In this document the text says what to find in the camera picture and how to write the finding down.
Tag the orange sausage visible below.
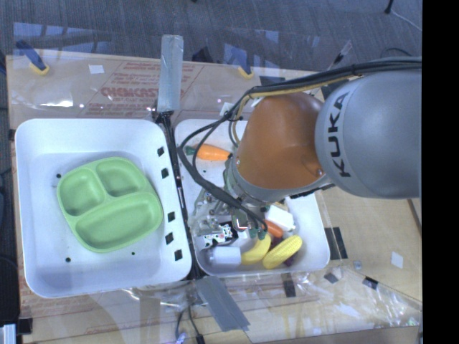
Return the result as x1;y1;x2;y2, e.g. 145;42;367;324
264;219;285;239

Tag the green divided plate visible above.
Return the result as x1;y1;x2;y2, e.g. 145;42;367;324
56;156;164;254

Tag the small white bottle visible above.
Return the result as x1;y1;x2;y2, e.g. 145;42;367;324
209;246;242;267

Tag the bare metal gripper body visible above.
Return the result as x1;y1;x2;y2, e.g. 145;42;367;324
189;188;268;242

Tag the orange carrot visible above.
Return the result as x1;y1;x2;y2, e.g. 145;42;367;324
184;143;232;163

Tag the white printed packet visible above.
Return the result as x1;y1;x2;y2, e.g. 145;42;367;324
202;224;240;249

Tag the white carton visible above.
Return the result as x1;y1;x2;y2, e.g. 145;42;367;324
264;204;297;233

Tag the yellow banana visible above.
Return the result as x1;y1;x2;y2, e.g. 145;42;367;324
240;233;273;266

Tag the brown cardboard board red print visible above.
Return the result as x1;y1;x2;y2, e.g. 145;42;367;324
5;50;347;342

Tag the yellow corn cob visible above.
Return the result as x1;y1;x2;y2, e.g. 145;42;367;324
262;234;303;270

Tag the white plastic tray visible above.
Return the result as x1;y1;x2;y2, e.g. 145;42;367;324
174;118;331;278
14;118;193;299

